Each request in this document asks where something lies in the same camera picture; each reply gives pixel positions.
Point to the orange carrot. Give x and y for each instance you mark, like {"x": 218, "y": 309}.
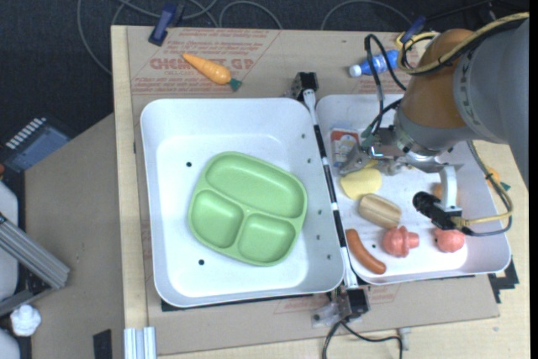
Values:
{"x": 210, "y": 69}

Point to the clear plastic bottle blue label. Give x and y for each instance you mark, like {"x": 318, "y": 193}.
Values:
{"x": 378, "y": 63}

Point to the tan bread roll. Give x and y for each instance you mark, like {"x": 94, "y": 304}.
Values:
{"x": 379, "y": 211}

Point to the yellow flat toy food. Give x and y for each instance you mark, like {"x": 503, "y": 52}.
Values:
{"x": 361, "y": 184}

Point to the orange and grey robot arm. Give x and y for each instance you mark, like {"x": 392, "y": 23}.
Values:
{"x": 483, "y": 96}

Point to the white plastic tray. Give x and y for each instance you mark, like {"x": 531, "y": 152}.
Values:
{"x": 252, "y": 117}
{"x": 420, "y": 265}

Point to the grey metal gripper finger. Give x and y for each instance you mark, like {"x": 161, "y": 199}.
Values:
{"x": 355, "y": 162}
{"x": 390, "y": 169}

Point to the orange round toy food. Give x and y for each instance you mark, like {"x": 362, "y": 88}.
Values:
{"x": 437, "y": 191}

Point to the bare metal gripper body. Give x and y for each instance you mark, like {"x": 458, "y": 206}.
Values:
{"x": 388, "y": 147}

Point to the green divided plate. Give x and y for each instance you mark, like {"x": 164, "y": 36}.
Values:
{"x": 248, "y": 206}

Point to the pink round toy food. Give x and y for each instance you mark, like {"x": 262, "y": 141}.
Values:
{"x": 449, "y": 240}

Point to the black cylinder on white bracket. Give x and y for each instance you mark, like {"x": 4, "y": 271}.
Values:
{"x": 437, "y": 212}

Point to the orange-red sausage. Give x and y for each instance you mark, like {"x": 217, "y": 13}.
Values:
{"x": 365, "y": 253}

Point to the thin black and white rod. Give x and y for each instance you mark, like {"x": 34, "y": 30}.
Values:
{"x": 325, "y": 164}

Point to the red and white carton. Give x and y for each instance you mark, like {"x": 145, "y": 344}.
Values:
{"x": 342, "y": 143}

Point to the brown cardboard board red print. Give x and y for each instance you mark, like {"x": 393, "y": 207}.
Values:
{"x": 269, "y": 54}

